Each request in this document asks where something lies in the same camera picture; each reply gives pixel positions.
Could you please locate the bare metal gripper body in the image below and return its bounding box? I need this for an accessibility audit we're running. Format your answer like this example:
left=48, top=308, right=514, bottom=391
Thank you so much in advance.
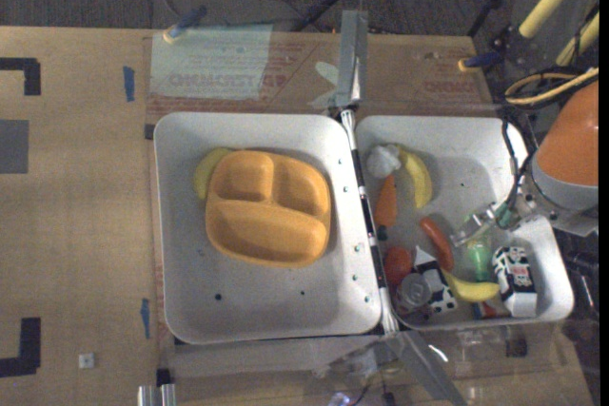
left=509, top=189, right=556, bottom=230

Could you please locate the red sausage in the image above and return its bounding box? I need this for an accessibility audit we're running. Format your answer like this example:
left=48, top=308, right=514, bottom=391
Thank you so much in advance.
left=419, top=217, right=456, bottom=273

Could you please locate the green clear plastic bottle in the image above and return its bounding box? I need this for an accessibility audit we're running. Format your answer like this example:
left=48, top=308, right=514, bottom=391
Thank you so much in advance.
left=463, top=213, right=494, bottom=282

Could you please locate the yellow banana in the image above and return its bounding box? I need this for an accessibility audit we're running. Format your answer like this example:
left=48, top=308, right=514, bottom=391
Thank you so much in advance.
left=192, top=146, right=234, bottom=201
left=440, top=268, right=501, bottom=303
left=397, top=145, right=434, bottom=210

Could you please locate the white plastic tray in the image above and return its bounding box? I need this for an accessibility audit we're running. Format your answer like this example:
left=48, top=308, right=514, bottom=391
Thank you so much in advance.
left=354, top=114, right=576, bottom=332
left=152, top=111, right=384, bottom=346

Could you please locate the cow print milk carton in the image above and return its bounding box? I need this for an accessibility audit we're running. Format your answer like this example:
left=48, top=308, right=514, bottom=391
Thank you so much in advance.
left=412, top=245, right=459, bottom=315
left=491, top=245, right=539, bottom=319

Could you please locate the red tomato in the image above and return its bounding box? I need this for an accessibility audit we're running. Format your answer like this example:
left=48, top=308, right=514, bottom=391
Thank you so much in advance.
left=383, top=245, right=413, bottom=285

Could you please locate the silver can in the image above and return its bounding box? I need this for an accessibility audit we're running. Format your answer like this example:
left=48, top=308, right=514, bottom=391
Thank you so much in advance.
left=395, top=272, right=434, bottom=315

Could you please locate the red and white packet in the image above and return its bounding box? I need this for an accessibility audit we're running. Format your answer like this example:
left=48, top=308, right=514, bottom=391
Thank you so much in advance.
left=472, top=300, right=510, bottom=319

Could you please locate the orange carrot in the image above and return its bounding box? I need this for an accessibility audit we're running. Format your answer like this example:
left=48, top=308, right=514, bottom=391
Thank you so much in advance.
left=373, top=174, right=399, bottom=242

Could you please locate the white cauliflower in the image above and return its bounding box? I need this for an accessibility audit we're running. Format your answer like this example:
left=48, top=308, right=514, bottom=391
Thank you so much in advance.
left=364, top=143, right=403, bottom=180

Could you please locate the orange divided plate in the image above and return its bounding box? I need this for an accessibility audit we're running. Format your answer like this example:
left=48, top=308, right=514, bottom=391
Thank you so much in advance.
left=204, top=149, right=333, bottom=269

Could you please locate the brown cardboard board red print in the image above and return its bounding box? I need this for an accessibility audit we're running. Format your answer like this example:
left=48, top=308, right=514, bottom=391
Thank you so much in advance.
left=142, top=30, right=572, bottom=379

